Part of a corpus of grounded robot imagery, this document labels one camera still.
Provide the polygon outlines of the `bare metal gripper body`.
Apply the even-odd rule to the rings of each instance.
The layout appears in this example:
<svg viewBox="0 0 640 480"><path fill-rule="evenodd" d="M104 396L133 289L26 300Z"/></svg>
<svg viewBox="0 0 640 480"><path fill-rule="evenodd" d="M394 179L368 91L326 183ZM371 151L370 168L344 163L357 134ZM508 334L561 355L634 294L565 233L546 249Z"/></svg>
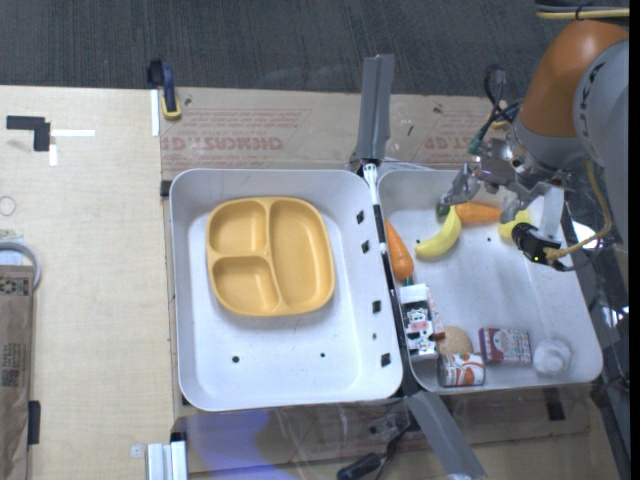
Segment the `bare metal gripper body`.
<svg viewBox="0 0 640 480"><path fill-rule="evenodd" d="M474 176L487 192L502 188L516 194L543 192L546 186L561 186L561 173L535 159L517 140L491 139L479 148L479 166Z"/></svg>

